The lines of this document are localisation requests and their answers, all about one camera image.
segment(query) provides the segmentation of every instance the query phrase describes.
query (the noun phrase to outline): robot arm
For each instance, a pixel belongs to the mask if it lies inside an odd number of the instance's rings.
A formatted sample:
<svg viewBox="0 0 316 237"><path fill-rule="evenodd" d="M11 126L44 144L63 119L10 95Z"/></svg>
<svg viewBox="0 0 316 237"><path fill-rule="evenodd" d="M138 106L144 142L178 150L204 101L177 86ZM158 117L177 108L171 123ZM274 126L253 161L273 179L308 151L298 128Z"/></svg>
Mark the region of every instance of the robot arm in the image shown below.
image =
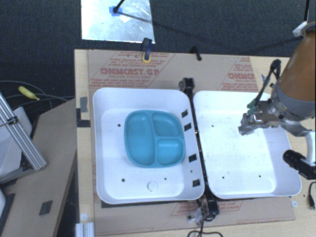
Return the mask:
<svg viewBox="0 0 316 237"><path fill-rule="evenodd" d="M249 110L243 114L238 129L241 135L246 135L257 128L280 125L296 137L305 137L309 148L307 157L286 151L283 158L307 179L315 179L315 132L307 130L300 123L315 116L315 22L308 24L302 31L304 38L281 76L280 61L272 63L263 88L247 106ZM272 74L276 76L277 82L273 85L271 98L260 101Z"/></svg>

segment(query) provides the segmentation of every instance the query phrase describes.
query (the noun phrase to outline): black clamp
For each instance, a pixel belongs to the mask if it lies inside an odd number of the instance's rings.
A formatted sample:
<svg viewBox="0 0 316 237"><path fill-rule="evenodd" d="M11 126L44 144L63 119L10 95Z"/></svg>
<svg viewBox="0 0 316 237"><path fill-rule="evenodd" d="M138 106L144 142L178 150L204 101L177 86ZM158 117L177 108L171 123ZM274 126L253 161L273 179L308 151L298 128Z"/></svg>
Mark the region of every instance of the black clamp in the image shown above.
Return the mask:
<svg viewBox="0 0 316 237"><path fill-rule="evenodd" d="M202 147L201 147L199 133L198 133L197 117L196 117L195 107L194 107L194 103L193 103L193 89L194 89L194 87L195 87L195 82L194 82L193 78L183 78L179 82L179 90L184 92L190 101L192 118L193 118L193 122L194 122L196 136L197 136L197 146L199 148L198 152L199 152L199 157L200 157L201 166L202 166L202 170L203 170L204 182L206 183L204 194L205 194L205 197L207 200L207 207L208 207L209 215L212 217L215 217L217 214L219 214L219 207L217 204L217 197L212 193L212 191L210 190L210 188L208 186L206 169L205 169L205 164L204 164L204 157L203 157Z"/></svg>
<svg viewBox="0 0 316 237"><path fill-rule="evenodd" d="M145 63L150 63L150 61L152 59L152 55L151 55L152 43L153 43L153 41L149 38L144 38L144 40L142 42L141 50L143 52L145 52L143 55L143 62L145 62Z"/></svg>
<svg viewBox="0 0 316 237"><path fill-rule="evenodd" d="M17 117L17 116L14 116L14 117L9 118L9 119L6 121L6 123L0 125L0 127L5 126L5 125L7 125L7 124L12 125L12 124L17 123L18 121L19 121L18 117Z"/></svg>
<svg viewBox="0 0 316 237"><path fill-rule="evenodd" d="M310 166L303 162L302 159L306 159L306 157L302 154L293 150L287 150L283 155L283 159L290 167L298 170L299 174L304 176L307 180L316 179L315 166Z"/></svg>
<svg viewBox="0 0 316 237"><path fill-rule="evenodd" d="M198 61L201 61L201 60L202 60L202 57L201 57L201 55L200 55L200 53L199 53L199 50L198 50L198 47L197 47L197 46L193 46L193 47L191 48L191 50L190 50L189 53L195 53L195 54L197 55L197 60L198 60Z"/></svg>

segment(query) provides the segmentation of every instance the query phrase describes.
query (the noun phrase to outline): wooden board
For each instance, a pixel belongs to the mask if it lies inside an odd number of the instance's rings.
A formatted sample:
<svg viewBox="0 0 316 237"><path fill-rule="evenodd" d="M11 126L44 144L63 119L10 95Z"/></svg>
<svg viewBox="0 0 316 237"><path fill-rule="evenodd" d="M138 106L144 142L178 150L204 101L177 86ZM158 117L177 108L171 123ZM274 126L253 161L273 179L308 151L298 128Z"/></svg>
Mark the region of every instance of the wooden board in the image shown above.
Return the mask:
<svg viewBox="0 0 316 237"><path fill-rule="evenodd" d="M75 107L71 100L40 116L33 142L48 165L4 189L6 195L15 193L15 198L3 237L57 235L76 163ZM51 210L40 216L47 201L52 201Z"/></svg>
<svg viewBox="0 0 316 237"><path fill-rule="evenodd" d="M108 51L109 57L119 56L119 54L115 51ZM178 57L183 57L184 54L178 54ZM75 51L75 61L76 61L76 85L77 85L77 108L80 108L80 98L89 96L89 82L87 68L88 64L93 63L94 60L89 60L88 58L88 50L76 50ZM234 59L232 56L219 56L219 55L202 55L204 60L210 61L208 66L212 67L212 61L220 60L220 59ZM271 62L276 59L275 57L249 57L251 67L253 69L253 73L255 76L256 83L258 84L258 88L261 87L263 83L263 77L268 74ZM282 61L282 69L285 67L288 58L280 58ZM182 71L186 73L190 73L190 69L200 68L200 64L195 62L194 59L187 59L186 61L181 62ZM166 77L167 83L172 83L172 85L177 84L177 82L172 81L170 77ZM202 79L204 83L209 82L207 78ZM155 78L150 78L148 81L148 87L158 87L162 86L161 80L155 81ZM90 119L90 110L88 105L88 110L83 115L86 119ZM315 121L307 120L304 124L309 128L315 129ZM95 220L95 211L93 207L93 203L97 200L93 196L91 191L91 185L93 184L92 178L92 162L91 162L91 129L90 128L79 128L78 129L78 150L79 150L79 209L82 214L86 214L88 217L86 219L81 219L81 223L86 222L94 222ZM300 151L302 154L305 153L305 140L302 138L294 138L289 135L291 146L294 150ZM311 234L315 232L316 226L313 224L316 216L315 212L311 211L307 202L307 188L309 185L309 181L302 178L303 188L299 195L294 196L291 200L295 200L298 202L298 207L294 208L294 213L296 216L296 220L294 221L284 221L284 222L271 222L271 223L261 223L263 222L261 219L257 220L252 219L248 222L241 222L241 224L251 223L248 225L238 225L238 226L225 226L225 227L212 227L205 228L207 232L210 231L219 231L225 237L235 237L235 236L301 236L304 233L304 236L312 236ZM277 219L269 218L265 220L269 221L277 221ZM162 232L149 232L149 233L139 233L139 234L127 234L125 236L186 236L189 230L176 230L176 231L162 231Z"/></svg>

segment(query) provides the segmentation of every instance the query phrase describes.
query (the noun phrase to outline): wire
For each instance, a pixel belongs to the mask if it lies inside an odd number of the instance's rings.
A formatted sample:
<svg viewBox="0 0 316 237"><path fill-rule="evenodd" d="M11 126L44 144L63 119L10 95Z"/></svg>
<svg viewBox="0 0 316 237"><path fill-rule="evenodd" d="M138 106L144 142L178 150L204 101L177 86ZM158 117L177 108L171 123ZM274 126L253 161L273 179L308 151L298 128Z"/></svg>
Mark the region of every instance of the wire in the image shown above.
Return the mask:
<svg viewBox="0 0 316 237"><path fill-rule="evenodd" d="M207 216L205 219L204 219L204 221L206 221L206 222L211 222L211 221L213 221L215 219L215 217L211 217L210 218L210 216Z"/></svg>
<svg viewBox="0 0 316 237"><path fill-rule="evenodd" d="M74 96L65 96L65 97L62 97L61 99L63 99L63 98L73 98L73 97L74 97ZM39 99L39 100L35 100L35 101L23 103L23 104L20 104L20 105L16 105L16 106L14 106L12 109L16 109L16 108L19 108L19 107L21 107L21 106L26 106L26 105L30 105L30 104L35 104L35 103L38 103L38 102L45 102L45 101L51 101L51 100L60 100L60 98Z"/></svg>
<svg viewBox="0 0 316 237"><path fill-rule="evenodd" d="M314 183L316 183L316 182L311 182L310 187L308 188L308 200L310 203L311 210L315 210L315 203L314 203L314 200L312 197L312 186Z"/></svg>
<svg viewBox="0 0 316 237"><path fill-rule="evenodd" d="M24 82L24 81L15 81L15 80L0 80L0 83L17 83L17 84L23 84L23 85L27 85L30 87L33 87L34 89L37 89L38 91L40 91L43 94L46 94L41 88L38 88L37 86L30 84L28 82ZM51 102L49 102L50 104L50 108L53 109L53 105Z"/></svg>
<svg viewBox="0 0 316 237"><path fill-rule="evenodd" d="M74 96L58 97L58 96L53 96L53 95L48 95L48 94L36 94L36 95L37 95L37 96L50 97L50 98L52 98L52 99L59 99L59 100L62 100L62 101L68 101L66 98L74 97ZM5 99L8 100L8 99L11 99L11 98L22 97L22 96L25 97L25 95L19 94L19 95L12 95L12 96L6 97Z"/></svg>
<svg viewBox="0 0 316 237"><path fill-rule="evenodd" d="M190 231L190 232L188 233L188 236L187 236L187 237L190 237L190 235L193 234L193 233L197 233L197 234L198 234L197 237L201 237L202 235L215 235L215 234L219 235L220 237L224 237L220 232L208 232L208 233L207 233L207 232L203 232L204 221L210 222L210 221L212 221L214 218L215 218L215 217L213 217L211 220L210 220L210 219L208 219L208 220L205 220L205 219L202 220L200 231L197 231L197 230Z"/></svg>
<svg viewBox="0 0 316 237"><path fill-rule="evenodd" d="M257 105L260 101L260 98L261 98L265 88L267 87L269 81L270 81L271 74L274 74L276 79L279 79L280 73L281 73L281 61L279 59L276 59L271 63L269 73L268 73L267 77L265 78L265 80L263 82L263 86L262 86L261 90L259 91L258 95L256 96L256 98L254 100L252 100L247 105L247 108L249 108L247 113L249 115L254 114L254 112L256 111Z"/></svg>
<svg viewBox="0 0 316 237"><path fill-rule="evenodd" d="M308 188L308 195L312 193L312 185L315 184L316 182L311 182L310 187Z"/></svg>

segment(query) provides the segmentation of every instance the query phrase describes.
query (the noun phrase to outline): yellow clip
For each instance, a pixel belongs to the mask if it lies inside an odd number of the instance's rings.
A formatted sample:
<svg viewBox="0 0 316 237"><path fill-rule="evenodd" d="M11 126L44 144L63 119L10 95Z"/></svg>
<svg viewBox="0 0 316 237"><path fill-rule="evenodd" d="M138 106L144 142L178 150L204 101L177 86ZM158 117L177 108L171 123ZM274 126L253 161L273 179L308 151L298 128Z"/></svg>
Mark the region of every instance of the yellow clip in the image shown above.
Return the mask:
<svg viewBox="0 0 316 237"><path fill-rule="evenodd" d="M152 54L149 55L148 60L145 60L145 54L146 54L146 53L143 54L143 62L144 62L144 63L150 63L150 61L152 60Z"/></svg>
<svg viewBox="0 0 316 237"><path fill-rule="evenodd" d="M26 87L20 86L19 91L28 98L39 100L39 98L33 92L28 90Z"/></svg>

